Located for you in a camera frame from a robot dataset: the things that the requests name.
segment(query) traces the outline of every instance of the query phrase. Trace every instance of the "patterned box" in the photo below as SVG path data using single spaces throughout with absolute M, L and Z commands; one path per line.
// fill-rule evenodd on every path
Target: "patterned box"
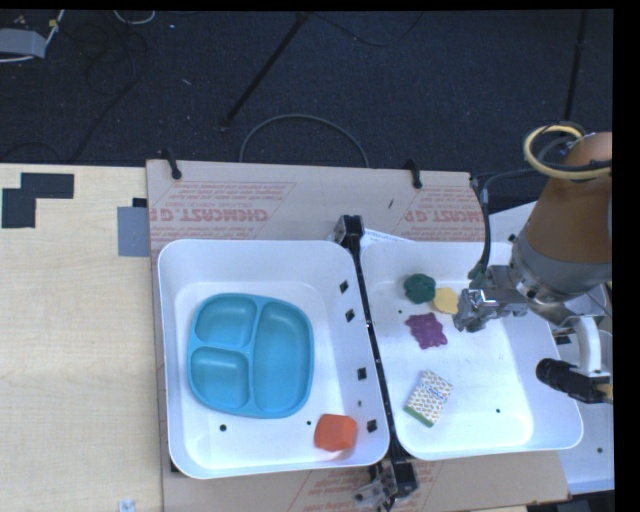
M 453 386 L 431 370 L 425 370 L 415 387 L 404 410 L 411 416 L 433 427 L 440 417 L 440 411 L 449 400 Z

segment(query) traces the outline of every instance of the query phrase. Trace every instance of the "blue divided plate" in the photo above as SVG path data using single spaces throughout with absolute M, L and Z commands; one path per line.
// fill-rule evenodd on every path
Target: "blue divided plate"
M 298 307 L 258 295 L 206 299 L 191 324 L 189 386 L 213 409 L 284 418 L 309 398 L 313 330 Z

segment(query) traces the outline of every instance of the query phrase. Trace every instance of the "white tray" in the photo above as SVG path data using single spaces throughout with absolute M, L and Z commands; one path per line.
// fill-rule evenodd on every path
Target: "white tray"
M 368 466 L 384 457 L 389 429 L 355 267 L 346 249 L 326 241 L 179 240 L 162 250 L 158 277 L 169 451 L 181 472 L 207 479 Z M 294 304 L 309 318 L 313 382 L 308 400 L 293 415 L 231 415 L 204 406 L 191 392 L 186 373 L 191 321 L 198 305 L 219 293 L 273 297 Z M 353 318 L 347 321 L 350 310 Z M 359 370 L 366 378 L 359 378 Z M 354 448 L 328 452 L 314 446 L 316 423 L 324 413 L 356 420 Z
M 468 286 L 467 273 L 482 247 L 471 242 L 382 242 L 362 254 L 398 440 L 419 459 L 561 450 L 582 437 L 575 400 L 535 376 L 541 359 L 559 359 L 542 318 L 529 312 L 490 320 L 476 333 L 459 332 L 451 315 L 406 298 L 403 283 L 414 273 L 429 275 L 437 287 L 448 286 L 459 294 Z M 510 253 L 509 244 L 492 244 L 491 263 L 507 264 Z M 423 350 L 404 322 L 412 314 L 431 311 L 443 324 L 448 343 Z M 453 385 L 432 428 L 402 410 L 423 370 Z

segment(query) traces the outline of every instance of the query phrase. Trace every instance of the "purple object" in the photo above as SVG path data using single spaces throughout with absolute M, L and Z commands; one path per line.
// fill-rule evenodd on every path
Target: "purple object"
M 423 350 L 447 344 L 447 337 L 442 332 L 442 324 L 433 313 L 411 315 L 405 324 L 411 328 L 411 334 L 418 340 Z

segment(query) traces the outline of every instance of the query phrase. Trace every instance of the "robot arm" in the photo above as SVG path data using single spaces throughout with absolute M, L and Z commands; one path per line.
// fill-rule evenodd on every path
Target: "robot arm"
M 550 131 L 576 139 L 560 164 L 542 162 L 531 151 Z M 491 319 L 531 310 L 552 329 L 576 333 L 579 366 L 544 360 L 537 375 L 587 403 L 609 399 L 594 323 L 602 311 L 593 311 L 588 295 L 612 280 L 611 152 L 610 132 L 585 135 L 568 125 L 538 128 L 525 138 L 525 159 L 549 180 L 514 240 L 509 264 L 481 269 L 462 291 L 454 316 L 458 330 L 474 332 Z

